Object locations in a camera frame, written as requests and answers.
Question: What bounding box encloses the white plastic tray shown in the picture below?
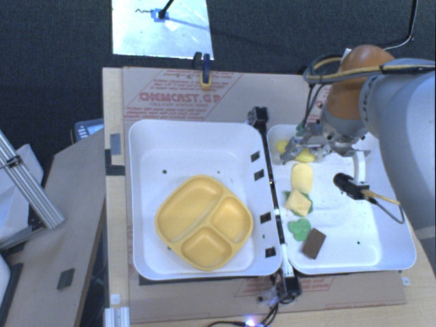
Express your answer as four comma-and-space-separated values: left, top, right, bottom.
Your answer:
128, 119, 283, 281
266, 123, 418, 276

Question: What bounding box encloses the brown rectangular biscuit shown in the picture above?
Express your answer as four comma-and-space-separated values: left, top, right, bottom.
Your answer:
300, 227, 327, 260

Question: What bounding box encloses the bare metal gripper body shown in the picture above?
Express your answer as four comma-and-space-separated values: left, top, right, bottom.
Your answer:
294, 122, 356, 149

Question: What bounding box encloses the thin black and white rod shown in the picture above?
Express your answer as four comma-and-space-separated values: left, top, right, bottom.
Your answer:
258, 121, 293, 276

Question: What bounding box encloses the green broccoli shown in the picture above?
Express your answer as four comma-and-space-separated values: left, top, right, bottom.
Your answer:
287, 217, 312, 243

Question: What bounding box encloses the brown cardboard board red print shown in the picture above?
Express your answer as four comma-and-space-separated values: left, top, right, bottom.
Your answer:
121, 66, 408, 324

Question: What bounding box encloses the yellow divided plate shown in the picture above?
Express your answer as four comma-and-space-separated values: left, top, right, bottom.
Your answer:
154, 174, 255, 273

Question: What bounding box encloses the pale yellow oval toy food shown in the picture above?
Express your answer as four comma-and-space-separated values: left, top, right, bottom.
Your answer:
290, 162, 315, 195

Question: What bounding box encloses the yellow and green sandwich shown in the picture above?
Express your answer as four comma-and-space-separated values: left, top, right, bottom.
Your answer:
283, 189, 314, 218

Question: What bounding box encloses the yellow banana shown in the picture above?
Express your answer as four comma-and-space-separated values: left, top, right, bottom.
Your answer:
275, 139, 316, 164

